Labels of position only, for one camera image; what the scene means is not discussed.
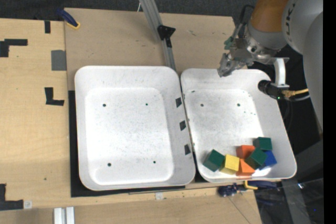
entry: white tray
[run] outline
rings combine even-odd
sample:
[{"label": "white tray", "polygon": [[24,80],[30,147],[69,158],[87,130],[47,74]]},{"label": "white tray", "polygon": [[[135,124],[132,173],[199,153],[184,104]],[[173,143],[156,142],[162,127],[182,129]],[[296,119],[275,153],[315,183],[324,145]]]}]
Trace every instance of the white tray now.
[{"label": "white tray", "polygon": [[79,176],[92,190],[186,185],[195,176],[178,75],[86,66],[75,76]]},{"label": "white tray", "polygon": [[[270,80],[260,70],[242,69],[220,78],[216,69],[187,69],[181,75],[185,109],[197,167],[204,179],[224,183],[247,179],[285,179],[296,173],[296,161],[277,101],[258,90],[260,80]],[[203,165],[215,149],[236,156],[236,147],[253,139],[270,137],[277,164],[239,177]]]}]

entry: green cube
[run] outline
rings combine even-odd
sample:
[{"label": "green cube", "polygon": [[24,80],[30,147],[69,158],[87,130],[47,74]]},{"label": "green cube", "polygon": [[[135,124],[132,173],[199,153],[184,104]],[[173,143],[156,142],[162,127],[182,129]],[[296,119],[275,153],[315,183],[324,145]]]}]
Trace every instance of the green cube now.
[{"label": "green cube", "polygon": [[267,159],[267,154],[263,152],[260,148],[256,149],[245,159],[245,163],[251,166],[254,170],[261,167],[265,160]]},{"label": "green cube", "polygon": [[253,146],[260,148],[262,151],[271,151],[272,141],[269,137],[258,137],[253,140]]},{"label": "green cube", "polygon": [[217,171],[222,165],[225,156],[218,151],[212,150],[204,161],[203,165],[211,171]]}]

